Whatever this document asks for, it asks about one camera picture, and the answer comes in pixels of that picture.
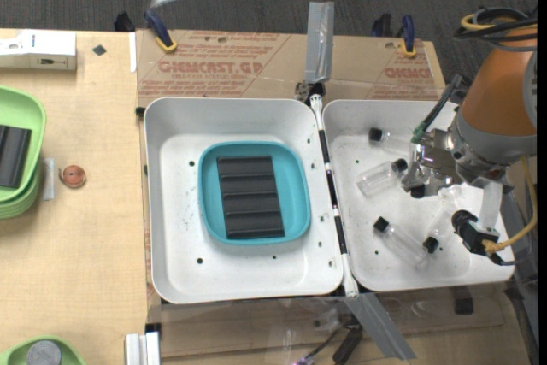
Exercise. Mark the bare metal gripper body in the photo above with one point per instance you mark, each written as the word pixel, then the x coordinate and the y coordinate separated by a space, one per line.
pixel 436 151

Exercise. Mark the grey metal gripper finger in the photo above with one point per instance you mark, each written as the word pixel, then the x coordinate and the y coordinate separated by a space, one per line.
pixel 413 177
pixel 437 184

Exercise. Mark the black ribbed insert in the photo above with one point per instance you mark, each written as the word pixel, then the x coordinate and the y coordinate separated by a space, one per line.
pixel 13 156
pixel 250 196

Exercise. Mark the white plastic tray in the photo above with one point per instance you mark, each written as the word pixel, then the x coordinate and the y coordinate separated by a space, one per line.
pixel 384 273
pixel 179 260

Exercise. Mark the blue plate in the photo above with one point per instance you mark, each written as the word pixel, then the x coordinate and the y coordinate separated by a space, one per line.
pixel 209 192

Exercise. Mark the grey round can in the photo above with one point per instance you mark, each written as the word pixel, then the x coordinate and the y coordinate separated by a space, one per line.
pixel 44 353

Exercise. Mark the black cylinder on white bracket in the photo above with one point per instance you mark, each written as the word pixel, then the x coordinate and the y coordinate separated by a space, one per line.
pixel 472 231

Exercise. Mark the green plate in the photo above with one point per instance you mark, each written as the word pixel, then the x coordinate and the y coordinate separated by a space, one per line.
pixel 21 109
pixel 21 210
pixel 72 352

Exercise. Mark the thin black and white rod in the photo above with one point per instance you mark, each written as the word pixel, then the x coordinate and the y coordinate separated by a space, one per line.
pixel 327 160

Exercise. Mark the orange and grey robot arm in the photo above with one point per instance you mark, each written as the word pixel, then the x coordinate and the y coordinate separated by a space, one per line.
pixel 498 98

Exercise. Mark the brown cardboard board red print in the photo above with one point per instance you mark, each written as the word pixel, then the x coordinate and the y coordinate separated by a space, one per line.
pixel 256 68

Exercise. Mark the white cardboard box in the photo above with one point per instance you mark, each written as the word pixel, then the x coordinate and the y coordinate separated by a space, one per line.
pixel 38 49

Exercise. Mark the brown round disc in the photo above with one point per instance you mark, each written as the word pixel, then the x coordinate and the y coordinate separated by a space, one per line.
pixel 72 176

